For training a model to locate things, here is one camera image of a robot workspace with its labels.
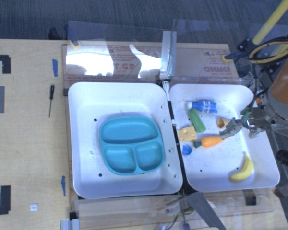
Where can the blue divided plate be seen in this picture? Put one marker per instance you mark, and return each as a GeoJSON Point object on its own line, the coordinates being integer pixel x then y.
{"type": "Point", "coordinates": [130, 130]}

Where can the thin black and white rod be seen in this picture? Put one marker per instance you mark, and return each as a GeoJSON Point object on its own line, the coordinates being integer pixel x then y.
{"type": "Point", "coordinates": [171, 110]}

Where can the yellow banana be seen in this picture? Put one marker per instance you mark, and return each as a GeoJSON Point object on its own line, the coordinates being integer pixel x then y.
{"type": "Point", "coordinates": [244, 171]}

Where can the yellow cheese wedge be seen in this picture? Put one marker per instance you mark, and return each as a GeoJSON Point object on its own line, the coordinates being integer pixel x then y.
{"type": "Point", "coordinates": [187, 134]}

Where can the tan ice cream cone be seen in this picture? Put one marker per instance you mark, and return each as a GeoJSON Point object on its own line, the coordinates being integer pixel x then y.
{"type": "Point", "coordinates": [222, 123]}

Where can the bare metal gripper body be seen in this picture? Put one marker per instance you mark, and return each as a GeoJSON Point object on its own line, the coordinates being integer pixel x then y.
{"type": "Point", "coordinates": [260, 118]}

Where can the black screwdriver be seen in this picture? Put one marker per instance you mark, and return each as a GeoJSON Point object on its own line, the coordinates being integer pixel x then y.
{"type": "Point", "coordinates": [51, 97]}

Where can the orange carrot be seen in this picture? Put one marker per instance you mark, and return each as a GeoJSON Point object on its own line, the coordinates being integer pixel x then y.
{"type": "Point", "coordinates": [210, 141]}

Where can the white plastic tray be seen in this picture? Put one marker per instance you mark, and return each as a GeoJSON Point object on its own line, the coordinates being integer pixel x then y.
{"type": "Point", "coordinates": [218, 166]}
{"type": "Point", "coordinates": [86, 140]}

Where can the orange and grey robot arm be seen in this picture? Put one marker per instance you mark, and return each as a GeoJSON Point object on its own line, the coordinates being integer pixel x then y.
{"type": "Point", "coordinates": [282, 85]}

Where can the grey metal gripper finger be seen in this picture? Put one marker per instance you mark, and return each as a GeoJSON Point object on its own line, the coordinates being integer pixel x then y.
{"type": "Point", "coordinates": [231, 128]}
{"type": "Point", "coordinates": [255, 133]}

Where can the blue bottle with white cap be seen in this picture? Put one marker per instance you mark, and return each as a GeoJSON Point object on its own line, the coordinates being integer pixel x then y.
{"type": "Point", "coordinates": [204, 106]}

